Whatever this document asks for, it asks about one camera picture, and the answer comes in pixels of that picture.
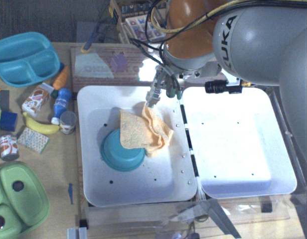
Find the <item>can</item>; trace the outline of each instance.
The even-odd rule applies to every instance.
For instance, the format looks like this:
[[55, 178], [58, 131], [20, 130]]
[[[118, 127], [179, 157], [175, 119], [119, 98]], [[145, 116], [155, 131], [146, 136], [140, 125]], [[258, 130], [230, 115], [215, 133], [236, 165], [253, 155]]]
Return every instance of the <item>can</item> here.
[[13, 161], [19, 158], [17, 138], [11, 134], [0, 138], [0, 156], [4, 161]]

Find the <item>teal bowl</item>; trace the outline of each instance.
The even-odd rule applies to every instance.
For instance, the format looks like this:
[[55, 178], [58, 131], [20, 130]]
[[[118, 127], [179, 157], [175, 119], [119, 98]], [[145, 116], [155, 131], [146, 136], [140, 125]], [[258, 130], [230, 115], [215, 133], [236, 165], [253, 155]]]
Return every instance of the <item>teal bowl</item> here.
[[101, 144], [101, 155], [104, 162], [111, 168], [129, 172], [135, 170], [144, 161], [144, 148], [126, 149], [120, 143], [120, 129], [111, 132]]

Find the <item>blue box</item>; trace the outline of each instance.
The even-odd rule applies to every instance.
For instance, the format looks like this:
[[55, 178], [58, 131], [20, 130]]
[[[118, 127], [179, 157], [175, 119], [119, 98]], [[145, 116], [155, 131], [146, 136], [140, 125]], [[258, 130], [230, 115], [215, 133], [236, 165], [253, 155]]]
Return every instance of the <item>blue box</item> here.
[[0, 129], [15, 132], [17, 114], [3, 111], [0, 117]]

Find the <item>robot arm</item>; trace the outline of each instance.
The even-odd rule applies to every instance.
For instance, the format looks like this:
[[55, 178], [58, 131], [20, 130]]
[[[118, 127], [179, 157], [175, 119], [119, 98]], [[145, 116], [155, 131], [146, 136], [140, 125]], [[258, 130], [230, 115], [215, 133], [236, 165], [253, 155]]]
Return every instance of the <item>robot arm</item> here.
[[159, 101], [161, 89], [172, 98], [185, 79], [201, 72], [215, 76], [224, 69], [253, 84], [279, 86], [292, 133], [307, 158], [307, 1], [172, 0], [167, 29], [159, 30], [167, 36], [149, 106]]

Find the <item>green plastic container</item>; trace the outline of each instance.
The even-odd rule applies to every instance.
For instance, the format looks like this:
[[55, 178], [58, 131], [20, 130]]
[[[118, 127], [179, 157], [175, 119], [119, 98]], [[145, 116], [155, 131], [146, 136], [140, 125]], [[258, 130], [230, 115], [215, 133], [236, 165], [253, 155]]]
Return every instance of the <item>green plastic container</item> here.
[[37, 175], [21, 162], [0, 167], [0, 239], [16, 239], [48, 217], [50, 203]]

